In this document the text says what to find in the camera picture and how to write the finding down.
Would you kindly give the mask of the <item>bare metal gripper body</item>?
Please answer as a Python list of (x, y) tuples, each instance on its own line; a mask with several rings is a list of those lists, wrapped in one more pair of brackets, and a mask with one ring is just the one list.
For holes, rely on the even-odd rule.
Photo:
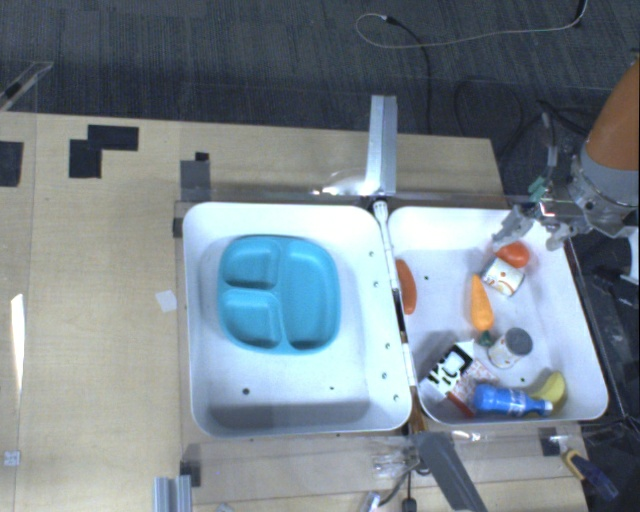
[(537, 218), (553, 236), (598, 231), (605, 236), (631, 236), (636, 209), (610, 200), (598, 189), (578, 182), (552, 185), (538, 203)]

